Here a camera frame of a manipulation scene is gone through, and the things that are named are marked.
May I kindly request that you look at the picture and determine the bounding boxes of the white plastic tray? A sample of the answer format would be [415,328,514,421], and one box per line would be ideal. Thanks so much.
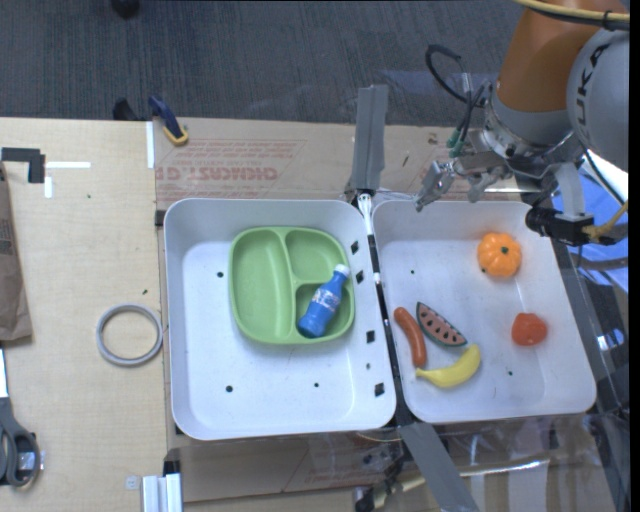
[371,199,598,426]
[162,197,398,442]

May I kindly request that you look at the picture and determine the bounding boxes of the orange toy pumpkin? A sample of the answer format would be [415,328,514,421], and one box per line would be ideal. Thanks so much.
[475,231,523,279]

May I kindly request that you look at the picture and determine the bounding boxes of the toy watermelon slice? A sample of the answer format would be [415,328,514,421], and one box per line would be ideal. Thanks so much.
[415,301,469,349]

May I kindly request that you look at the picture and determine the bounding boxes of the yellow banana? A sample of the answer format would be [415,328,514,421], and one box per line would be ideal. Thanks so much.
[414,342,483,390]

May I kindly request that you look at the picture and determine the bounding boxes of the red toy sausage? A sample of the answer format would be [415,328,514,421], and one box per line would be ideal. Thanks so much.
[392,306,428,369]

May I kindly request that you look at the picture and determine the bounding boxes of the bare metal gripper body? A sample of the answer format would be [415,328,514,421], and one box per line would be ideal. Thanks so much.
[451,127,584,180]

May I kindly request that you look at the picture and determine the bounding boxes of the black cylinder on white bracket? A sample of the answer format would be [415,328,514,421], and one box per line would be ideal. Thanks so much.
[524,162,597,247]

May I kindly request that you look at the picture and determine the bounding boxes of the brown cardboard board red print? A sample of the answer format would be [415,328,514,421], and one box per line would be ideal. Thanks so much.
[153,117,604,504]

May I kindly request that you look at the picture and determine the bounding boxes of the grey tape roll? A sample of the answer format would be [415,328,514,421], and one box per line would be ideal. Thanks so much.
[95,302,165,368]

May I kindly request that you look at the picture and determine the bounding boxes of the red toy tomato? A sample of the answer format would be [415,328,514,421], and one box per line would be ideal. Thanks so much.
[510,312,549,348]

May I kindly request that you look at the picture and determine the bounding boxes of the grey handled scissors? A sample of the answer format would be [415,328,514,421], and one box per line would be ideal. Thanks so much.
[0,396,42,488]

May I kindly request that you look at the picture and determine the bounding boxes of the blue plastic bottle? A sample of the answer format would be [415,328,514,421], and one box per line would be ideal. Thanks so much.
[296,263,352,339]

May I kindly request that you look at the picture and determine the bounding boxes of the green divided plate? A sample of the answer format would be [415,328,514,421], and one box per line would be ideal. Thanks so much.
[228,225,357,346]

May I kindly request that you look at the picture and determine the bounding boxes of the brown paper bag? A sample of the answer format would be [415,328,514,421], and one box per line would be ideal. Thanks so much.
[0,163,34,342]

